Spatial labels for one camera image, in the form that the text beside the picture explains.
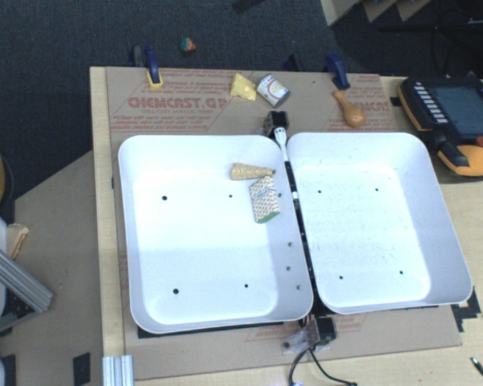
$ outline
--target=screen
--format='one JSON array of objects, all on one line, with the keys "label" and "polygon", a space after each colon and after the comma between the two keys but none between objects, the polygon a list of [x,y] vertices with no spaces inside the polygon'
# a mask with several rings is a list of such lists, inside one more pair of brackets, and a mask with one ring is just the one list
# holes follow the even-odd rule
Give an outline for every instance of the screen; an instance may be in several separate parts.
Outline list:
[{"label": "screen", "polygon": [[483,97],[475,87],[431,86],[428,90],[463,139],[483,136]]}]

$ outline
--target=small box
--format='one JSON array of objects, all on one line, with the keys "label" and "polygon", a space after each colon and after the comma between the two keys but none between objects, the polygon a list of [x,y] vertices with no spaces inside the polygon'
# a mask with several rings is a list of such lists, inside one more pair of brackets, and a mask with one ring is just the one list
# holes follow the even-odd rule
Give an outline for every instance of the small box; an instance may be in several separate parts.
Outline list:
[{"label": "small box", "polygon": [[279,214],[277,193],[270,176],[265,176],[250,186],[250,198],[256,223],[265,223]]}]

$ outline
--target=clamp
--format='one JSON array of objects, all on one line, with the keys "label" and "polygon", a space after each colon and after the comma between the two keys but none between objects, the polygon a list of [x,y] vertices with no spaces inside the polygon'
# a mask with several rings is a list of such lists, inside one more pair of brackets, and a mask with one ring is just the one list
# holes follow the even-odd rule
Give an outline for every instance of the clamp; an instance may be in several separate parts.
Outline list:
[{"label": "clamp", "polygon": [[338,55],[331,53],[325,56],[324,66],[324,70],[322,71],[329,71],[335,75],[332,78],[332,82],[340,90],[346,90],[350,87],[349,81],[347,80],[347,75],[345,74],[344,62]]},{"label": "clamp", "polygon": [[147,79],[151,88],[160,88],[163,86],[163,78],[158,67],[158,60],[154,50],[145,46],[142,50],[141,46],[135,45],[129,54],[129,65],[136,68],[147,69]]}]

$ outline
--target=orange object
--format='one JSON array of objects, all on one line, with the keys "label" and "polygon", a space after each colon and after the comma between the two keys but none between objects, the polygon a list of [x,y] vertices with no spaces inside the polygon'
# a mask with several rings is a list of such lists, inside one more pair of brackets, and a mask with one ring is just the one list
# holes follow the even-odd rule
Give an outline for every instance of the orange object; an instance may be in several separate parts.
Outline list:
[{"label": "orange object", "polygon": [[196,45],[194,44],[194,42],[189,37],[187,37],[186,39],[181,40],[180,49],[181,49],[181,51],[185,51],[185,52],[195,51]]},{"label": "orange object", "polygon": [[348,125],[357,128],[365,124],[366,118],[363,110],[356,105],[349,103],[345,98],[343,90],[337,90],[332,95],[338,100],[338,103],[340,103],[340,106],[344,111],[345,121]]},{"label": "orange object", "polygon": [[468,166],[457,166],[448,159],[441,151],[438,157],[442,159],[449,169],[460,176],[481,177],[483,176],[483,146],[461,145],[456,147],[469,161]]}]

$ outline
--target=table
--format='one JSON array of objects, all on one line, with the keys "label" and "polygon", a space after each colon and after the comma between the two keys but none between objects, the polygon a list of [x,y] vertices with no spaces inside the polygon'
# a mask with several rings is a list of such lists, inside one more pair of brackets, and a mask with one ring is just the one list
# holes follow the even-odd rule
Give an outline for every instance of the table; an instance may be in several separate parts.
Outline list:
[{"label": "table", "polygon": [[[402,78],[381,78],[383,88],[395,97]],[[109,137],[108,93],[105,68],[90,69],[93,118],[93,153],[97,195],[97,238],[100,265],[101,316],[104,355],[125,354],[122,304],[118,272],[118,245],[114,193],[111,188],[112,162]],[[411,131],[400,108],[394,108],[399,130]],[[477,298],[483,308],[483,181],[456,183],[434,161],[440,186],[452,217],[456,234],[469,265]],[[476,356],[483,364],[483,314],[464,322],[463,346],[430,351],[340,359],[325,363],[335,377],[359,384],[480,384],[483,379],[469,358]],[[289,367],[246,369],[204,375],[137,381],[138,386],[180,384],[287,384]],[[313,363],[300,364],[295,379],[306,385],[329,384]]]}]

